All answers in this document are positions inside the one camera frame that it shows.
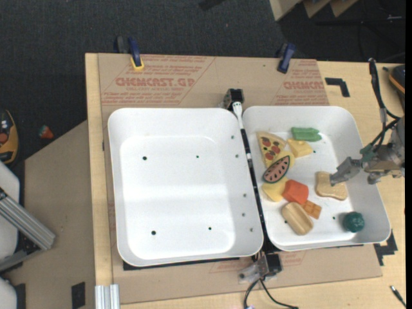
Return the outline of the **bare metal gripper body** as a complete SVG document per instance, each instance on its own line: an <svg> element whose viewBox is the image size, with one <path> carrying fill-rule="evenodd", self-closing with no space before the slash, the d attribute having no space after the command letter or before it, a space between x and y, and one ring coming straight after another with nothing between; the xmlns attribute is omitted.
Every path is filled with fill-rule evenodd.
<svg viewBox="0 0 412 309"><path fill-rule="evenodd" d="M402 142L391 140L377 149L371 146L372 158L363 163L367 173L378 175L404 175L405 146Z"/></svg>

